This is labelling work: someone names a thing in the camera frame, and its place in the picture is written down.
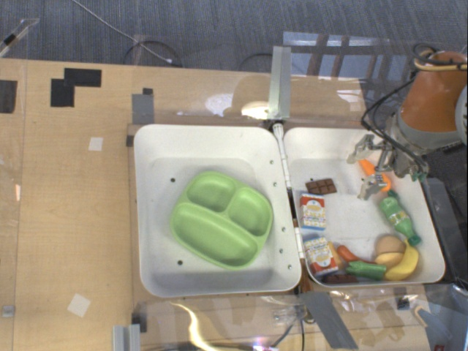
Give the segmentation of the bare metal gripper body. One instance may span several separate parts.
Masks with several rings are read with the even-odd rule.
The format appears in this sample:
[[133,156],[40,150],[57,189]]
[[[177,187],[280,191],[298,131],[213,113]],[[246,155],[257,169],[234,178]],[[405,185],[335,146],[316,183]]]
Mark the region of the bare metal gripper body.
[[381,150],[377,162],[378,172],[393,172],[399,178],[409,176],[412,180],[425,180],[429,174],[427,162],[408,147],[399,143],[397,146],[392,145],[388,140],[382,140],[378,147]]

